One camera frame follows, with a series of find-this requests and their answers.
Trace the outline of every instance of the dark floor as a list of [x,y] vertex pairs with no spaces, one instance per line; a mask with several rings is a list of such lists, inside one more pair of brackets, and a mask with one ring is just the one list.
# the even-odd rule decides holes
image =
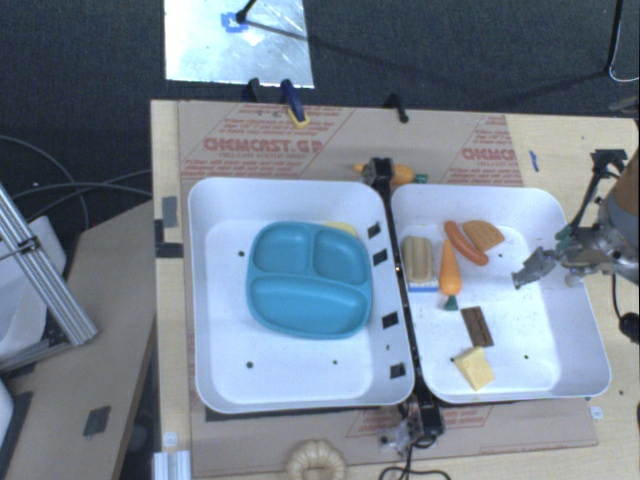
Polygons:
[[[303,1],[316,83],[301,91],[306,103],[375,107],[397,92],[409,108],[613,116],[610,104],[638,94],[638,82],[604,73],[616,0]],[[625,0],[621,77],[638,74],[639,9]],[[241,96],[166,81],[163,26],[163,0],[0,0],[0,134],[45,150],[77,181],[148,170],[151,99]],[[38,153],[0,140],[12,195],[65,181]],[[148,191],[151,180],[127,185]],[[16,202],[29,216],[67,193]],[[91,225],[146,199],[86,197]],[[48,214],[70,250],[85,225],[78,200]]]

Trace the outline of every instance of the hot dog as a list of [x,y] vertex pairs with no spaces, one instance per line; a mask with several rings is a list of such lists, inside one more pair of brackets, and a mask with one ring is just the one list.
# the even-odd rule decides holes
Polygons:
[[445,222],[444,232],[449,237],[449,240],[451,240],[451,244],[456,249],[458,249],[460,254],[462,254],[469,261],[472,261],[476,265],[480,266],[489,263],[489,257],[482,251],[478,250],[471,242],[469,242],[469,240],[465,238],[465,236],[462,234],[462,231],[460,231],[460,228],[455,222],[453,222],[452,220],[448,220],[447,222]]

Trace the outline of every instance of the blue plate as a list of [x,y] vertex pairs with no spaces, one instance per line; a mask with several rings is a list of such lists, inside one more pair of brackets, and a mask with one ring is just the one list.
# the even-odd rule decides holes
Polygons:
[[249,310],[264,326],[317,339],[348,338],[371,314],[367,251],[339,229],[301,222],[263,228],[247,273]]

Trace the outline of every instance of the blue clamp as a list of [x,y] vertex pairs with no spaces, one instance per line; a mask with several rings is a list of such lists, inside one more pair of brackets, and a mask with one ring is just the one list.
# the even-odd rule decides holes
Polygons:
[[280,89],[282,90],[282,94],[284,95],[287,103],[289,104],[289,108],[287,109],[287,113],[289,117],[293,121],[293,124],[296,128],[306,128],[309,124],[309,118],[306,116],[304,112],[304,107],[302,106],[302,101],[300,100],[300,96],[298,95],[298,91],[291,83],[291,80],[286,79],[283,80],[280,84]]
[[235,12],[225,12],[220,15],[220,23],[224,29],[231,34],[238,34],[249,30],[249,25],[246,23],[240,24],[236,21]]

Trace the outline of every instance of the metal sheet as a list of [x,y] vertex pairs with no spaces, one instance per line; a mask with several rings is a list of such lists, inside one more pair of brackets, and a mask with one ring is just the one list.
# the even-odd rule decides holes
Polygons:
[[166,77],[169,80],[313,88],[302,0],[165,0]]

